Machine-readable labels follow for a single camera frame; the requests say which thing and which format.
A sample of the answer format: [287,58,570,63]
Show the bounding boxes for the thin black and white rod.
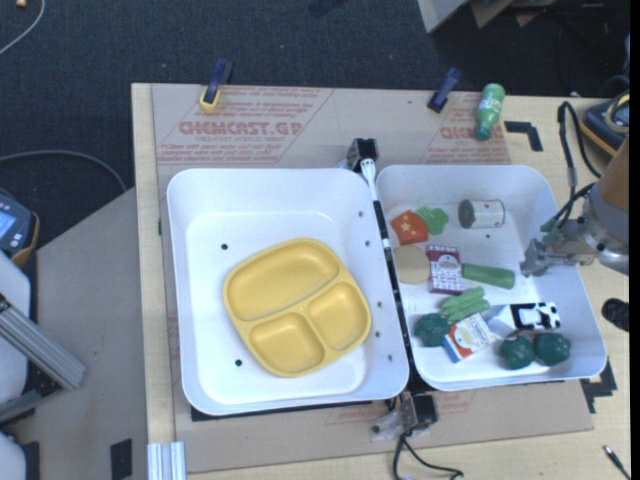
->
[360,158,417,395]

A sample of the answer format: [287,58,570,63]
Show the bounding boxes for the dark green broccoli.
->
[532,331,573,368]
[413,312,450,348]
[497,335,536,371]

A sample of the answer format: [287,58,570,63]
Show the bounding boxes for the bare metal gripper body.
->
[540,216,630,276]

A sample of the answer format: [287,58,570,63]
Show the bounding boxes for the light green toy lettuce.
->
[414,205,450,237]

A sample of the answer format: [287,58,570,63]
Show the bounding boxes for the brown cardboard board red print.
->
[149,83,596,474]

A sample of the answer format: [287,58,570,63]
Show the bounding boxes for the black and white milk carton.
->
[487,301,562,340]

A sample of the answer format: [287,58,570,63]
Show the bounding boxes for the green toy cucumber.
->
[460,262,517,291]

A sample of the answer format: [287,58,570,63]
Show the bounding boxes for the white plastic tray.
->
[166,167,411,416]
[374,163,608,392]

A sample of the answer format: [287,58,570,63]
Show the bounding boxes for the green plastic bottle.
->
[473,82,507,142]

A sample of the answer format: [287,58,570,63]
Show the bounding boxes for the tan round biscuit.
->
[393,245,431,285]

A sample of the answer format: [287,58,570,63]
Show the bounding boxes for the yellow divided plate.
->
[222,237,373,379]

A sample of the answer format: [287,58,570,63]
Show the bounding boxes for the green toy bean pods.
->
[439,286,491,325]

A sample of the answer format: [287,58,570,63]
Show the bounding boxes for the white blue orange carton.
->
[442,312,502,365]

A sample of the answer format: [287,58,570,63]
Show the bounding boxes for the small white can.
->
[457,198,506,230]

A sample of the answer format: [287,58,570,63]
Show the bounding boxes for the black block with thin wires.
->
[344,137,379,171]
[372,392,440,442]

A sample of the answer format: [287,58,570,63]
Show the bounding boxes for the red and white carton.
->
[426,245,465,296]

